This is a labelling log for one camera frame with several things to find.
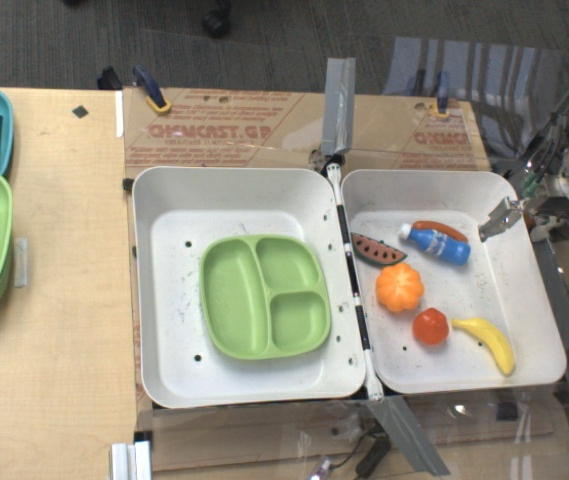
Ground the red toy sausage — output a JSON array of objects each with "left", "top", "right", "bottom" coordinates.
[{"left": 411, "top": 220, "right": 469, "bottom": 244}]

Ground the blue plastic bottle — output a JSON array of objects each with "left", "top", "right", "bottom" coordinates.
[{"left": 397, "top": 221, "right": 472, "bottom": 267}]

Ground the white plastic tray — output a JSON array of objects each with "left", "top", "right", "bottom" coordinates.
[
  {"left": 131, "top": 165, "right": 368, "bottom": 410},
  {"left": 339, "top": 168, "right": 569, "bottom": 396}
]

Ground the yellow banana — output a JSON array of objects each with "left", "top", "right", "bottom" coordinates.
[{"left": 451, "top": 316, "right": 516, "bottom": 377}]

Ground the orange toy peeled orange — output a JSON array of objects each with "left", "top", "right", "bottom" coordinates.
[{"left": 375, "top": 261, "right": 425, "bottom": 314}]

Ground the red toy tomato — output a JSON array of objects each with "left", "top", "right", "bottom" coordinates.
[{"left": 411, "top": 307, "right": 450, "bottom": 347}]

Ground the toy watermelon slice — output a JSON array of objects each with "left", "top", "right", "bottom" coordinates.
[{"left": 350, "top": 231, "right": 409, "bottom": 269}]

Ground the thin black and white rod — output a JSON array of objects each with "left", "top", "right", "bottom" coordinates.
[{"left": 326, "top": 163, "right": 384, "bottom": 402}]

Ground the brown cardboard board red print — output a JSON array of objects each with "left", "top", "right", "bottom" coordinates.
[{"left": 121, "top": 86, "right": 555, "bottom": 473}]

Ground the green divided plate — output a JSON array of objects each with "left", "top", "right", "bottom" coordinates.
[{"left": 198, "top": 234, "right": 333, "bottom": 361}]

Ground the black office chair base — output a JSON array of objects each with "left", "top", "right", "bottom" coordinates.
[{"left": 56, "top": 0, "right": 233, "bottom": 39}]

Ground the black cylinder on white bracket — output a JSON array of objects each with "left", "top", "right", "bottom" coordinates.
[{"left": 531, "top": 210, "right": 569, "bottom": 242}]

